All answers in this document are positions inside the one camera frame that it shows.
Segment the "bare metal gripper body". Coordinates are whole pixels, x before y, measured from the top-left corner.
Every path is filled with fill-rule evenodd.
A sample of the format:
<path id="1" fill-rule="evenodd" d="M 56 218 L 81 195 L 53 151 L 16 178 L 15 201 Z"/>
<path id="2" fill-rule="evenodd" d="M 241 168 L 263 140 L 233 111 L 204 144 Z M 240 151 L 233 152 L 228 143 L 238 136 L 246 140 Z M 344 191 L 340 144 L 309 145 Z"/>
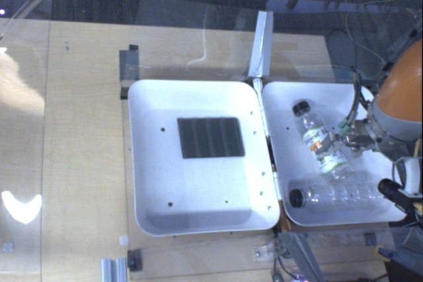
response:
<path id="1" fill-rule="evenodd" d="M 351 128 L 342 137 L 342 143 L 355 152 L 379 151 L 381 128 L 370 119 L 355 120 Z"/>

